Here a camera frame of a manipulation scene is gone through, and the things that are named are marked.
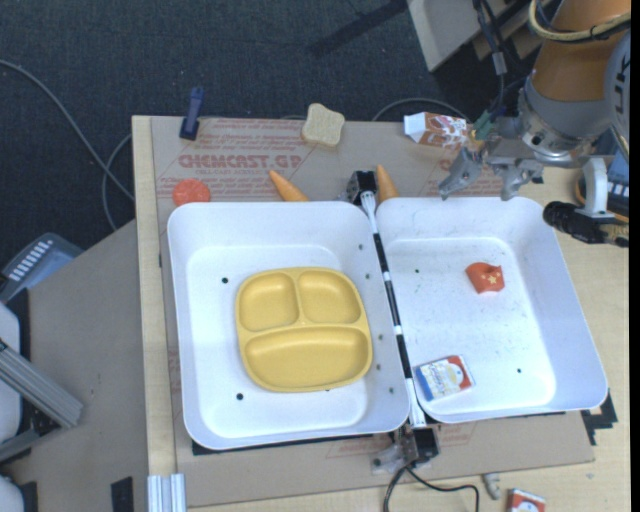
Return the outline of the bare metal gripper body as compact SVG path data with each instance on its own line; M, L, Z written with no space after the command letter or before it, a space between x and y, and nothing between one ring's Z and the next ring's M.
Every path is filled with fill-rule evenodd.
M550 128L539 118L497 117L484 140L482 157L497 174L546 166L575 168L592 152L593 137L573 137Z

